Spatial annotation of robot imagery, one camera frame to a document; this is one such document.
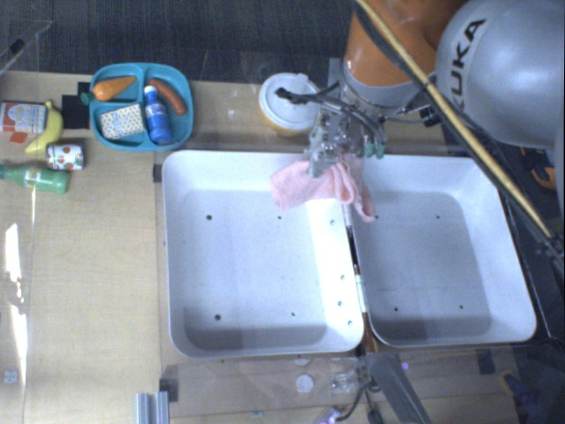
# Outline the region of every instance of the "pink towel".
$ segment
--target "pink towel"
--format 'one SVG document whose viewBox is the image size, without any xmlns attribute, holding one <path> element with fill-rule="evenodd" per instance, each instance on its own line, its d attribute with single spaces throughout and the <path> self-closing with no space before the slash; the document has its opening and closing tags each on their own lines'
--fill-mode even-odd
<svg viewBox="0 0 565 424">
<path fill-rule="evenodd" d="M 374 220 L 373 200 L 362 179 L 363 158 L 346 155 L 321 178 L 310 178 L 308 165 L 306 160 L 294 162 L 271 176 L 271 193 L 280 210 L 309 200 L 336 198 L 343 204 L 353 204 L 363 221 Z"/>
</svg>

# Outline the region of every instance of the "toy banana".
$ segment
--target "toy banana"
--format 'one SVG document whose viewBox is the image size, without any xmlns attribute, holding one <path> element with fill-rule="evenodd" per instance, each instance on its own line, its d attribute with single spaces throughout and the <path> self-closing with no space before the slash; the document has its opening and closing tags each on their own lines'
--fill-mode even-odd
<svg viewBox="0 0 565 424">
<path fill-rule="evenodd" d="M 49 143 L 55 143 L 63 133 L 63 115 L 53 107 L 51 101 L 45 102 L 47 107 L 47 123 L 43 133 L 27 145 L 26 154 L 45 154 Z"/>
</svg>

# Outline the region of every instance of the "tin can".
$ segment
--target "tin can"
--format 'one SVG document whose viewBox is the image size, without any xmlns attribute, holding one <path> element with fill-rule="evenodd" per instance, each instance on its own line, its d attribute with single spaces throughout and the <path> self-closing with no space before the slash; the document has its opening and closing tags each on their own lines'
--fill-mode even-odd
<svg viewBox="0 0 565 424">
<path fill-rule="evenodd" d="M 85 166 L 82 147 L 74 144 L 48 145 L 47 166 L 52 170 L 82 170 Z"/>
</svg>

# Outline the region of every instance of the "green glass bottle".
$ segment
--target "green glass bottle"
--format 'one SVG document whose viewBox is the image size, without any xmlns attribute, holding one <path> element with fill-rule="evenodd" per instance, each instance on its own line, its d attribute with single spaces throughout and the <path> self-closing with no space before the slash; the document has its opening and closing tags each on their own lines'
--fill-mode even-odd
<svg viewBox="0 0 565 424">
<path fill-rule="evenodd" d="M 13 180 L 22 187 L 35 188 L 38 192 L 64 194 L 69 184 L 69 173 L 34 166 L 11 168 L 0 165 L 0 179 Z"/>
</svg>

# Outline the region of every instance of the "blue divided tray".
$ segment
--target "blue divided tray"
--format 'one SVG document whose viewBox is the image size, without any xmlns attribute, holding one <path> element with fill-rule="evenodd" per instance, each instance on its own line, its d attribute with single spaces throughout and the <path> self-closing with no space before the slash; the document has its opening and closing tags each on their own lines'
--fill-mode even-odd
<svg viewBox="0 0 565 424">
<path fill-rule="evenodd" d="M 134 75 L 137 80 L 133 82 L 122 93 L 113 100 L 100 102 L 93 100 L 89 103 L 91 126 L 96 137 L 105 145 L 128 151 L 165 151 L 179 148 L 191 136 L 194 124 L 194 107 L 192 106 L 192 93 L 188 80 L 179 70 L 164 64 L 153 63 L 122 63 L 110 64 L 101 68 L 92 78 L 90 89 L 102 80 L 114 79 Z M 159 79 L 173 88 L 186 106 L 183 116 L 177 115 L 169 103 L 162 99 L 167 107 L 172 142 L 166 145 L 158 145 L 151 141 L 147 130 L 136 133 L 120 140 L 108 140 L 102 135 L 100 115 L 108 111 L 117 110 L 138 103 L 143 110 L 144 98 L 143 87 L 150 79 Z"/>
</svg>

